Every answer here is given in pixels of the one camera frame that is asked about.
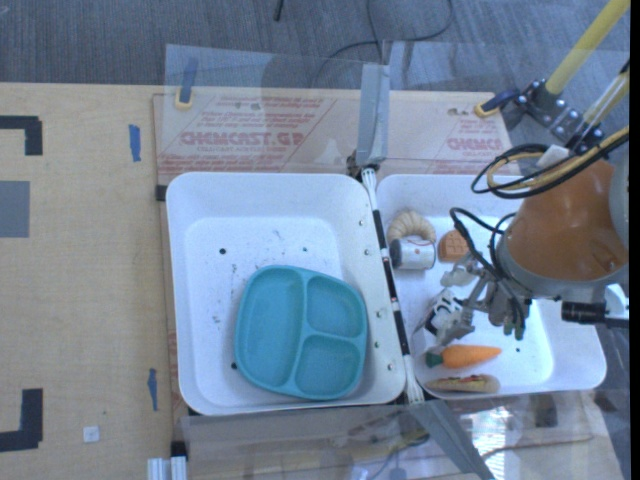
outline gray square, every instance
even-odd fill
[[[29,182],[0,181],[0,238],[29,237]]]

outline teal divided plate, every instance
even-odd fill
[[[234,352],[262,388],[312,400],[352,391],[362,375],[367,312],[349,284],[291,266],[257,270],[244,289]]]

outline orange carrot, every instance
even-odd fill
[[[447,368],[464,368],[496,357],[502,349],[484,345],[449,345],[442,352],[442,364]]]

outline toy carrot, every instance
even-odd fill
[[[465,368],[474,364],[482,363],[496,357],[502,352],[499,347],[489,347],[485,345],[449,345],[439,354],[441,360],[435,354],[427,354],[428,366],[442,364],[447,368]]]

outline gray floor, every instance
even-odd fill
[[[0,0],[0,81],[163,84],[167,45],[326,57],[374,39],[368,0]],[[549,76],[609,0],[451,0],[453,21],[418,43],[404,88],[500,91]],[[446,0],[370,0],[377,39],[441,28]],[[584,109],[629,58],[627,13],[567,87]],[[378,60],[367,45],[338,55]],[[603,121],[628,123],[628,99]],[[601,330],[609,374],[599,403],[630,478],[628,331]]]

